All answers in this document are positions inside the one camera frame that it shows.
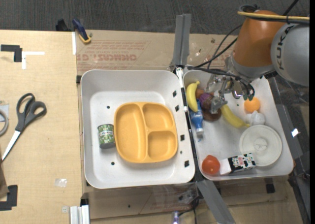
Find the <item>yellow cable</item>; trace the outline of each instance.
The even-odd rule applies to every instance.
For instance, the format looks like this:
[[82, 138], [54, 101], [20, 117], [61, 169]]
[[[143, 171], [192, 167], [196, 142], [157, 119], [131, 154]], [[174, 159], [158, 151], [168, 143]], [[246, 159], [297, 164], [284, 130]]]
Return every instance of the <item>yellow cable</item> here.
[[304, 20], [309, 21], [309, 17], [295, 17], [295, 16], [280, 16], [280, 15], [268, 15], [268, 14], [259, 14], [259, 13], [248, 13], [243, 11], [238, 11], [237, 14], [248, 16], [248, 17], [256, 17], [256, 18], [269, 18], [269, 19], [284, 19], [284, 20]]

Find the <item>gray floor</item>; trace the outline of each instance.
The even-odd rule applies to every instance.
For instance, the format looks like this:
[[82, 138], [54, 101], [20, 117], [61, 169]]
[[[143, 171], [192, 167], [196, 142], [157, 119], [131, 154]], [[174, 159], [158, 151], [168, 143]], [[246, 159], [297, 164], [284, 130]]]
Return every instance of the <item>gray floor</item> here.
[[[283, 14], [294, 0], [0, 0], [0, 29], [55, 31], [59, 19], [70, 29], [71, 20], [78, 18], [86, 29], [174, 32], [176, 15], [192, 14], [190, 32], [227, 34], [243, 23], [237, 15], [239, 6], [257, 4], [260, 9]], [[310, 0], [299, 0], [291, 16], [307, 16]], [[309, 88], [289, 83], [279, 77], [271, 80], [278, 104], [288, 108], [290, 119], [300, 131], [298, 142], [303, 154], [309, 153], [309, 129], [305, 123], [305, 107], [309, 106]], [[309, 170], [303, 183], [309, 186]], [[301, 196], [297, 186], [301, 177], [292, 182], [305, 223], [310, 202]]]

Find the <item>metal ring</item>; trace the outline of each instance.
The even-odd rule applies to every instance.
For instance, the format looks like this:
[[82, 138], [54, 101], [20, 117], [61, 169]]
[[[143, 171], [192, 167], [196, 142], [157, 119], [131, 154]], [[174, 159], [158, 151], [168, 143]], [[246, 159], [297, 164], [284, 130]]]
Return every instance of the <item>metal ring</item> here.
[[2, 136], [6, 132], [6, 130], [8, 129], [9, 119], [6, 116], [5, 112], [1, 109], [0, 109], [0, 115], [2, 115], [4, 117], [4, 127], [0, 130], [0, 136]]

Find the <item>white tray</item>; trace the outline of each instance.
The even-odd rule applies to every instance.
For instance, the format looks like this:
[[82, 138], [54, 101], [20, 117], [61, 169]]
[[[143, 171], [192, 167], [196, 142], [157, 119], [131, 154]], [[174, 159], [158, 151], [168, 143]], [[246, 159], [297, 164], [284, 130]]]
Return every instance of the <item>white tray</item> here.
[[[90, 70], [82, 76], [81, 94], [84, 168], [91, 186], [108, 189], [180, 184], [193, 178], [189, 131], [175, 74], [162, 70]], [[157, 163], [131, 163], [123, 160], [116, 148], [99, 147], [97, 127], [113, 124], [116, 109], [135, 101], [158, 102], [173, 113], [178, 135], [178, 151], [173, 158]]]
[[[206, 88], [210, 76], [211, 75], [209, 73], [202, 71], [187, 71], [183, 77], [184, 86], [187, 87], [190, 83], [199, 80], [199, 87], [202, 89]], [[201, 141], [198, 141], [195, 128], [192, 124], [192, 131], [198, 157], [198, 165], [203, 176], [209, 180], [222, 181], [231, 179], [283, 176], [289, 174], [293, 170], [293, 158], [285, 138], [268, 80], [265, 78], [257, 79], [253, 81], [252, 86], [255, 89], [255, 96], [260, 100], [260, 113], [262, 113], [266, 118], [265, 125], [273, 128], [279, 134], [282, 140], [282, 153], [279, 159], [269, 166], [257, 166], [252, 170], [232, 173], [225, 176], [211, 176], [202, 172], [202, 161], [207, 155], [213, 155], [221, 160], [239, 154], [244, 154], [240, 152], [239, 141], [241, 134], [247, 128], [234, 128], [225, 121], [223, 116], [221, 116], [218, 121], [203, 122], [204, 138]], [[235, 99], [232, 94], [226, 94], [225, 99], [228, 101], [228, 106], [230, 109], [238, 117], [245, 120], [246, 113], [244, 110], [244, 99]]]

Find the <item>wooden surface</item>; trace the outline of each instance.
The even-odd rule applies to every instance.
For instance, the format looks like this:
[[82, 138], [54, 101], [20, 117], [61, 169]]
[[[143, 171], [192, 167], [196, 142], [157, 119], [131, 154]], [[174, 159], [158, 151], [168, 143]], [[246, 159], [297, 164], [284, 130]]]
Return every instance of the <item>wooden surface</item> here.
[[[82, 196], [71, 33], [0, 31], [0, 44], [45, 52], [27, 56], [25, 70], [13, 62], [13, 52], [0, 52], [0, 99], [9, 103], [9, 128], [0, 137], [2, 153], [17, 124], [18, 99], [31, 92], [47, 106], [47, 114], [26, 128], [2, 164], [7, 185], [18, 185], [18, 199], [17, 207], [0, 212], [0, 223], [68, 223], [62, 207], [80, 205]], [[66, 187], [55, 186], [56, 179], [67, 179]]]
[[[18, 185], [17, 206], [0, 212], [1, 224], [67, 224], [64, 206], [79, 206], [82, 196], [79, 102], [76, 85], [76, 57], [72, 54], [70, 32], [0, 31], [0, 44], [16, 44], [23, 51], [43, 51], [45, 55], [27, 56], [27, 68], [13, 62], [13, 53], [0, 52], [0, 100], [9, 103], [9, 128], [0, 137], [3, 153], [17, 123], [16, 103], [32, 92], [47, 106], [47, 114], [30, 124], [2, 164], [8, 185]], [[66, 187], [55, 185], [67, 179]], [[292, 187], [284, 179], [276, 191], [262, 201], [248, 196], [224, 195], [237, 224], [301, 224]], [[197, 209], [198, 224], [216, 223], [209, 209]], [[170, 223], [171, 213], [91, 220], [91, 223]], [[193, 224], [193, 212], [181, 216], [182, 224]]]

